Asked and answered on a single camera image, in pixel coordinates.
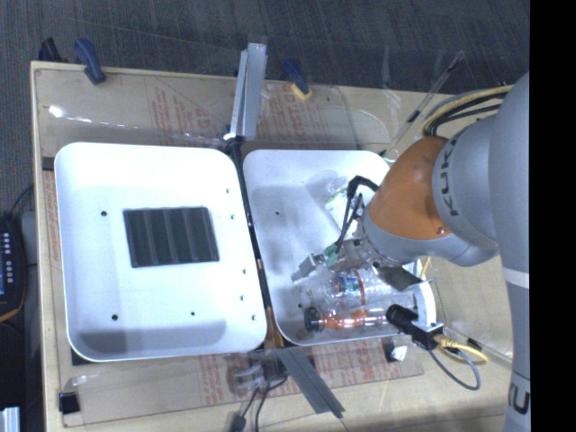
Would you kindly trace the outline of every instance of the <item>bottle cap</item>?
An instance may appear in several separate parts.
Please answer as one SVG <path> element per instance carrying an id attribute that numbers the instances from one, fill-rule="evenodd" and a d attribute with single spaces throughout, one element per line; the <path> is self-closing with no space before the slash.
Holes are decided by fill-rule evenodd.
<path id="1" fill-rule="evenodd" d="M 304 311 L 304 326 L 307 331 L 320 331 L 320 312 L 315 307 L 309 307 Z"/>

